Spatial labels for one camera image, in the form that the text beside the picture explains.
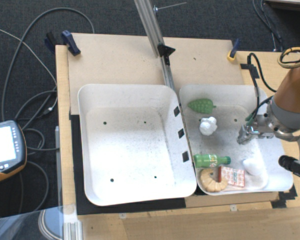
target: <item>device screen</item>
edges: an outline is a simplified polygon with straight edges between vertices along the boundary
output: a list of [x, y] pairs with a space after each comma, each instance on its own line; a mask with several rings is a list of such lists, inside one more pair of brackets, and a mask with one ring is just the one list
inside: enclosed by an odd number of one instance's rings
[[0, 162], [16, 158], [17, 156], [11, 127], [0, 127]]

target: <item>handheld device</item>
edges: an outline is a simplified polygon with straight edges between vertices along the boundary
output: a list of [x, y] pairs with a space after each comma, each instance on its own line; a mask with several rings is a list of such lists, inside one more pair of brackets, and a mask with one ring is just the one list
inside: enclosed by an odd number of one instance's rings
[[20, 172], [27, 162], [26, 140], [19, 125], [0, 122], [0, 181]]

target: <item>robotic arm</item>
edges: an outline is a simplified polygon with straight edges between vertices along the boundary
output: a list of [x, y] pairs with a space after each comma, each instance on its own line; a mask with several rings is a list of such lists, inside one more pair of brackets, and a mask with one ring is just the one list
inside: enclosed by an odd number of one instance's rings
[[242, 125], [237, 142], [244, 145], [254, 138], [270, 139], [273, 136], [288, 142], [297, 142], [299, 160], [283, 155], [278, 162], [280, 166], [300, 177], [300, 135], [293, 135], [300, 130], [300, 60], [294, 61], [292, 65], [282, 62], [283, 56], [292, 51], [293, 49], [288, 49], [279, 57], [279, 64], [290, 70], [274, 96], [265, 101], [266, 113], [257, 114]]

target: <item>white tray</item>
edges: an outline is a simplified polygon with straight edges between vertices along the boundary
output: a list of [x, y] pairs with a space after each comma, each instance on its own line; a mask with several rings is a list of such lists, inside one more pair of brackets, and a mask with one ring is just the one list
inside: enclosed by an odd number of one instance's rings
[[181, 198], [195, 192], [195, 170], [172, 89], [88, 84], [79, 90], [78, 104], [84, 191], [93, 204]]
[[[267, 98], [260, 90], [260, 101]], [[209, 195], [226, 195], [249, 192], [286, 191], [293, 185], [292, 173], [278, 164], [278, 159], [284, 154], [281, 141], [278, 138], [253, 139], [246, 145], [239, 145], [237, 137], [245, 118], [256, 107], [256, 96], [253, 86], [248, 85], [186, 85], [180, 90], [180, 101], [183, 110], [186, 130], [189, 137], [192, 154], [216, 154], [231, 157], [231, 164], [225, 165], [235, 169], [244, 169], [243, 160], [258, 159], [264, 165], [259, 176], [245, 172], [245, 187], [228, 185], [221, 192], [207, 192], [200, 182], [202, 168], [196, 168], [199, 187]], [[188, 103], [197, 99], [210, 99], [216, 107], [212, 114], [202, 114], [193, 111]], [[266, 105], [258, 110], [258, 114], [266, 112]], [[214, 117], [217, 121], [216, 131], [209, 136], [202, 135], [199, 126], [201, 118]], [[218, 169], [214, 168], [212, 177], [217, 179]]]

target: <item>tray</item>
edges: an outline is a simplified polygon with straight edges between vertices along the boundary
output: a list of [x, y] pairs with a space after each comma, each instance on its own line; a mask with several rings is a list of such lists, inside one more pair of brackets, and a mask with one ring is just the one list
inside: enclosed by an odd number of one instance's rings
[[87, 84], [78, 92], [86, 197], [95, 205], [183, 198], [197, 187], [176, 93]]
[[[260, 90], [260, 101], [267, 98]], [[200, 189], [208, 195], [227, 195], [249, 192], [286, 191], [293, 185], [291, 172], [278, 164], [278, 159], [284, 154], [281, 141], [272, 139], [253, 139], [246, 145], [239, 145], [237, 137], [245, 118], [256, 107], [256, 96], [253, 86], [249, 85], [185, 85], [180, 89], [180, 101], [183, 110], [186, 130], [192, 154], [216, 154], [231, 157], [231, 164], [226, 165], [234, 169], [244, 169], [243, 160], [257, 159], [263, 165], [263, 171], [258, 176], [245, 173], [245, 187], [228, 185], [220, 192], [208, 192], [200, 182], [202, 168], [196, 168], [196, 177]], [[193, 111], [188, 103], [197, 99], [210, 99], [213, 105], [211, 114]], [[266, 112], [266, 105], [258, 110], [258, 114]], [[216, 131], [209, 135], [202, 135], [199, 126], [201, 118], [214, 117], [217, 121]], [[213, 169], [212, 177], [217, 180], [218, 169]]]

